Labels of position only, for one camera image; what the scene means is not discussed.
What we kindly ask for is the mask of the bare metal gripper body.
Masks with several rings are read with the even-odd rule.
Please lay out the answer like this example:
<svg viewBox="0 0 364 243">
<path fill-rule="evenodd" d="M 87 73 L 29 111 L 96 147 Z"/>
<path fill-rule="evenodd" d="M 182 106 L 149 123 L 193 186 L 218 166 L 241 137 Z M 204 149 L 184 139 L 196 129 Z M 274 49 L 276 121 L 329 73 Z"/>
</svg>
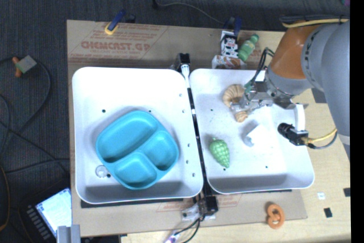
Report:
<svg viewBox="0 0 364 243">
<path fill-rule="evenodd" d="M 251 79 L 245 87 L 241 98 L 241 107 L 246 104 L 257 104 L 257 108 L 273 106 L 273 104 L 283 109 L 293 109 L 296 105 L 292 102 L 293 95 L 277 87 L 270 78 L 268 72 L 264 74 L 262 81 Z"/>
</svg>

